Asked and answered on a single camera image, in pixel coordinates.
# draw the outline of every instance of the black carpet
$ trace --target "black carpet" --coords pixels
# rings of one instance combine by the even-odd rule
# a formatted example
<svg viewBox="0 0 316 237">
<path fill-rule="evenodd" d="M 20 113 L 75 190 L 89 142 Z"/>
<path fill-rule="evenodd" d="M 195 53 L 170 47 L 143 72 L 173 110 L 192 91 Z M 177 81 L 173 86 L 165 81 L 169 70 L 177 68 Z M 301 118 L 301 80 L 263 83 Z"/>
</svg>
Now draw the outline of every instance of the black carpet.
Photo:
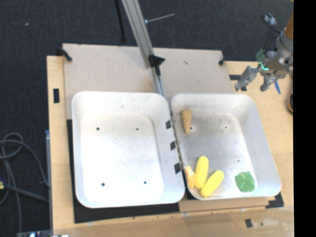
<svg viewBox="0 0 316 237">
<path fill-rule="evenodd" d="M 260 17 L 270 12 L 282 30 L 293 9 L 289 0 L 139 0 L 144 17 L 174 17 L 148 24 L 154 47 L 212 49 L 226 60 L 254 61 L 267 35 Z M 125 12 L 127 45 L 135 46 Z M 0 0 L 0 140 L 19 133 L 46 173 L 48 129 L 46 56 L 63 43 L 120 44 L 114 0 Z M 17 147 L 10 145 L 6 154 Z M 47 187 L 24 147 L 9 161 L 16 185 L 46 196 Z M 0 162 L 0 176 L 7 180 Z M 15 193 L 0 190 L 0 237 L 19 231 Z M 48 204 L 20 196 L 22 231 L 50 228 Z"/>
</svg>

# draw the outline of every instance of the black cable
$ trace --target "black cable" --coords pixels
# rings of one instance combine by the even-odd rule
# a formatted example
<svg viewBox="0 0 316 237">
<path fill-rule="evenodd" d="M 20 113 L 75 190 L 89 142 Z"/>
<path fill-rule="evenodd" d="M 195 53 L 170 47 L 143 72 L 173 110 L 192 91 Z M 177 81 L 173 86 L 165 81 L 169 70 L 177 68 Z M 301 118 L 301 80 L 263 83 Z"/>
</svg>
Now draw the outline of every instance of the black cable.
<svg viewBox="0 0 316 237">
<path fill-rule="evenodd" d="M 267 36 L 265 43 L 263 45 L 263 48 L 262 48 L 264 50 L 264 53 L 266 54 L 267 51 L 269 50 L 269 48 L 271 47 L 273 41 L 274 41 L 275 32 L 277 32 L 276 31 L 276 20 L 270 13 L 263 15 L 261 17 L 261 19 L 269 27 L 268 36 Z"/>
<path fill-rule="evenodd" d="M 20 138 L 21 142 L 23 142 L 23 138 L 21 135 L 19 134 L 8 134 L 4 137 L 3 140 L 6 140 L 8 137 L 12 136 L 12 135 L 15 135 L 17 137 Z M 19 152 L 21 150 L 22 147 L 19 147 L 15 152 Z M 5 156 L 6 153 L 5 153 L 5 148 L 4 148 L 4 145 L 2 145 L 1 147 L 1 152 L 0 152 L 0 157 L 2 156 Z M 11 166 L 9 164 L 9 162 L 7 160 L 4 160 L 3 161 L 3 164 L 6 168 L 6 172 L 7 172 L 7 179 L 8 179 L 8 184 L 11 183 L 12 181 L 12 184 L 13 184 L 13 187 L 16 187 L 16 182 L 15 182 L 15 178 L 14 178 L 14 175 L 13 175 L 13 172 L 12 172 L 12 169 L 11 169 Z M 6 200 L 7 196 L 9 194 L 9 190 L 6 191 L 6 194 L 3 198 L 3 200 L 1 201 L 0 205 Z M 16 197 L 16 201 L 17 201 L 17 206 L 18 206 L 18 215 L 19 215 L 19 232 L 22 232 L 22 209 L 21 209 L 21 200 L 20 200 L 20 195 L 18 192 L 15 192 L 15 197 Z"/>
<path fill-rule="evenodd" d="M 12 139 L 8 140 L 9 137 L 18 137 L 19 140 L 12 140 Z M 18 144 L 19 147 L 15 151 L 13 151 L 12 153 L 7 154 L 6 150 L 5 150 L 5 144 L 6 143 Z M 21 149 L 23 147 L 26 148 L 29 152 L 31 152 L 31 154 L 35 158 L 35 160 L 36 160 L 36 162 L 37 162 L 37 164 L 39 166 L 39 169 L 40 169 L 40 172 L 42 174 L 42 177 L 43 177 L 43 180 L 44 180 L 45 184 L 49 188 L 50 188 L 50 185 L 49 185 L 49 183 L 48 183 L 48 181 L 47 181 L 47 179 L 45 177 L 45 174 L 44 174 L 43 168 L 42 168 L 42 166 L 40 164 L 39 158 L 37 157 L 35 152 L 28 145 L 26 145 L 23 142 L 23 138 L 22 138 L 22 136 L 20 134 L 18 134 L 18 133 L 9 133 L 8 135 L 6 135 L 4 137 L 3 140 L 0 141 L 0 144 L 1 144 L 0 160 L 3 162 L 4 167 L 6 169 L 8 186 L 11 186 L 11 189 L 13 188 L 13 190 L 15 192 L 15 196 L 16 196 L 16 200 L 17 200 L 17 206 L 18 206 L 18 215 L 19 215 L 19 231 L 22 232 L 22 209 L 21 209 L 20 195 L 19 195 L 19 192 L 18 192 L 21 189 L 19 189 L 16 186 L 16 182 L 15 182 L 15 178 L 14 178 L 14 175 L 13 175 L 13 171 L 12 171 L 12 168 L 10 166 L 10 163 L 8 162 L 8 159 L 14 157 L 15 155 L 17 155 L 21 151 Z M 2 205 L 4 203 L 4 201 L 7 199 L 8 193 L 9 193 L 9 189 L 7 189 L 4 197 L 0 201 L 0 205 Z"/>
<path fill-rule="evenodd" d="M 41 166 L 41 164 L 40 164 L 39 158 L 37 157 L 37 155 L 35 154 L 35 152 L 34 152 L 28 145 L 26 145 L 25 143 L 23 143 L 23 142 L 21 142 L 21 141 L 17 141 L 17 140 L 1 140 L 1 141 L 0 141 L 0 144 L 4 144 L 4 143 L 16 143 L 16 144 L 19 144 L 19 145 L 21 145 L 22 147 L 25 147 L 26 149 L 28 149 L 29 152 L 34 156 L 34 158 L 35 158 L 35 160 L 36 160 L 36 162 L 37 162 L 37 164 L 38 164 L 38 166 L 39 166 L 41 175 L 42 175 L 42 177 L 43 177 L 43 180 L 44 180 L 46 186 L 50 188 L 50 185 L 49 185 L 49 183 L 48 183 L 48 181 L 47 181 L 47 179 L 46 179 L 46 177 L 45 177 L 43 168 L 42 168 L 42 166 Z M 20 150 L 16 150 L 15 152 L 13 152 L 13 153 L 11 153 L 11 154 L 9 154 L 9 155 L 0 156 L 0 160 L 4 160 L 4 159 L 11 158 L 11 157 L 17 155 L 19 152 L 20 152 Z"/>
</svg>

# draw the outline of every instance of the black tape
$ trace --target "black tape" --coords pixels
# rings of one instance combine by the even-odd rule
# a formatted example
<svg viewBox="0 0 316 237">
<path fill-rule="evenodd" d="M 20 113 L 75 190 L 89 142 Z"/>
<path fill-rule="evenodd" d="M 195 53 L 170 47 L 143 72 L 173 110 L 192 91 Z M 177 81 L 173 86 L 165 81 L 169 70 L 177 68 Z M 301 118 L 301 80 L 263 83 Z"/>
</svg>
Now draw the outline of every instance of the black tape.
<svg viewBox="0 0 316 237">
<path fill-rule="evenodd" d="M 246 219 L 245 222 L 246 222 L 247 228 L 252 228 L 253 227 L 251 219 Z"/>
<path fill-rule="evenodd" d="M 171 128 L 171 121 L 170 120 L 166 123 L 166 127 L 167 127 L 167 129 Z"/>
<path fill-rule="evenodd" d="M 53 89 L 53 93 L 54 93 L 54 104 L 57 104 L 60 102 L 59 89 Z"/>
<path fill-rule="evenodd" d="M 232 81 L 238 81 L 240 79 L 240 75 L 229 75 L 229 79 Z"/>
<path fill-rule="evenodd" d="M 170 143 L 170 149 L 174 150 L 175 148 L 176 148 L 176 142 L 173 141 L 173 142 Z"/>
<path fill-rule="evenodd" d="M 269 201 L 269 205 L 266 206 L 266 209 L 278 208 L 278 207 L 284 207 L 284 201 L 283 201 L 281 193 L 275 196 L 275 200 Z"/>
<path fill-rule="evenodd" d="M 181 171 L 181 166 L 180 166 L 179 162 L 174 165 L 174 170 L 175 170 L 176 174 L 178 174 Z"/>
</svg>

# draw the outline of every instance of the wooden board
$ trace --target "wooden board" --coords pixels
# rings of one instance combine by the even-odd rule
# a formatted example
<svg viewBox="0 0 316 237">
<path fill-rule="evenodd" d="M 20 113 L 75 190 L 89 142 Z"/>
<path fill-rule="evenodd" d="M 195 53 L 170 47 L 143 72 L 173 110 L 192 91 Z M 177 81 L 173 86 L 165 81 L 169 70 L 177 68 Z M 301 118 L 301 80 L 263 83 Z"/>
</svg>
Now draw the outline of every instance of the wooden board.
<svg viewBox="0 0 316 237">
<path fill-rule="evenodd" d="M 72 61 L 64 62 L 66 113 L 84 90 L 158 92 L 153 70 L 145 68 L 138 47 L 63 44 Z M 154 48 L 165 61 L 161 81 L 168 101 L 179 93 L 233 93 L 221 51 Z"/>
<path fill-rule="evenodd" d="M 225 62 L 230 75 L 240 75 L 247 65 L 254 63 L 247 62 Z M 57 56 L 47 57 L 47 81 L 48 81 L 48 105 L 49 105 L 49 130 L 51 145 L 51 171 L 52 171 L 52 215 L 53 228 L 81 228 L 87 226 L 86 223 L 75 224 L 72 201 L 72 188 L 70 176 L 70 162 L 68 154 L 68 139 L 66 127 L 66 101 L 65 101 L 65 81 L 64 81 L 64 58 Z M 247 87 L 244 93 L 255 100 L 262 124 L 271 147 L 276 167 L 282 181 L 282 196 L 285 206 L 293 206 L 293 123 L 292 114 L 286 108 L 286 101 L 292 90 L 291 78 L 286 78 L 279 82 L 282 95 L 270 89 L 267 92 L 260 92 L 261 77 L 258 77 L 251 85 Z M 60 102 L 54 103 L 53 90 L 59 89 Z M 267 204 L 267 199 L 260 203 L 250 203 L 248 206 L 262 207 Z M 194 208 L 199 211 L 226 209 L 227 205 L 210 208 L 198 208 L 192 204 L 190 207 L 185 199 L 182 201 L 182 210 L 189 211 Z M 228 208 L 247 207 L 246 204 L 234 203 L 234 206 L 228 205 Z M 159 216 L 144 216 L 136 218 L 120 218 L 113 220 L 101 220 L 94 222 L 93 225 L 105 226 L 108 224 L 125 224 L 128 222 L 151 221 L 155 219 L 174 219 L 182 218 L 182 214 L 166 214 Z"/>
</svg>

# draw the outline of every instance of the wooden table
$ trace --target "wooden table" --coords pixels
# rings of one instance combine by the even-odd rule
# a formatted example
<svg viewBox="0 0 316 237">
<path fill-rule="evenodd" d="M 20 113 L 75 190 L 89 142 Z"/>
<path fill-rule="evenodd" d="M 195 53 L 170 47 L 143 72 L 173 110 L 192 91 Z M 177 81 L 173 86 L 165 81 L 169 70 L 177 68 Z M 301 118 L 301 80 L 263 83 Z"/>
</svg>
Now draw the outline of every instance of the wooden table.
<svg viewBox="0 0 316 237">
<path fill-rule="evenodd" d="M 256 67 L 256 62 L 225 61 L 224 69 L 229 75 L 241 75 L 247 66 Z M 47 82 L 49 106 L 49 132 L 52 178 L 52 223 L 53 229 L 76 233 L 94 232 L 94 236 L 104 236 L 108 231 L 113 236 L 121 236 L 125 231 L 140 231 L 146 236 L 193 236 L 188 220 L 184 216 L 211 215 L 213 213 L 238 213 L 253 209 L 264 209 L 269 199 L 240 201 L 238 208 L 236 201 L 221 202 L 214 206 L 203 206 L 199 201 L 180 205 L 180 213 L 162 214 L 153 216 L 127 217 L 110 220 L 100 220 L 89 223 L 75 224 L 73 209 L 73 194 L 69 161 L 69 148 L 66 127 L 66 100 L 64 79 L 64 57 L 47 57 Z M 292 92 L 292 78 L 287 76 L 279 80 L 282 94 L 278 94 L 271 86 L 266 92 L 260 91 L 263 78 L 258 76 L 253 83 L 247 86 L 247 91 L 238 91 L 236 94 L 246 94 L 256 103 L 264 131 L 276 163 L 282 183 L 281 194 L 283 210 L 294 209 L 293 192 L 293 114 L 287 109 L 287 101 Z M 231 81 L 234 92 L 234 81 Z M 54 90 L 59 90 L 58 104 L 54 103 Z"/>
</svg>

